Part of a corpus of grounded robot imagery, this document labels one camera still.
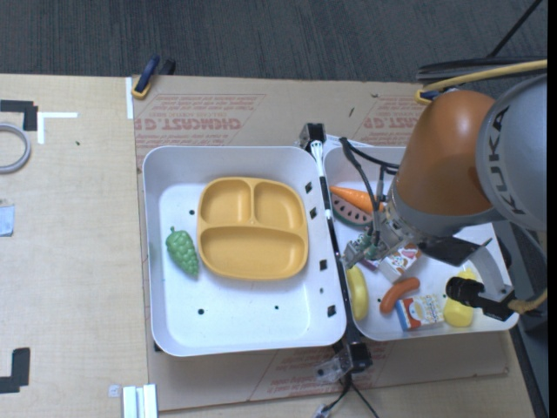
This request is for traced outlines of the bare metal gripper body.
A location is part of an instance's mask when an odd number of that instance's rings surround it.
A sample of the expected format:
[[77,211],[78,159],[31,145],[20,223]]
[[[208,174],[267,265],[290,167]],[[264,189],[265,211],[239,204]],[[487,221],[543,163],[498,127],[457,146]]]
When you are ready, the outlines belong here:
[[375,258],[384,259],[407,244],[418,245],[421,236],[410,227],[397,213],[375,212],[373,215],[372,243]]

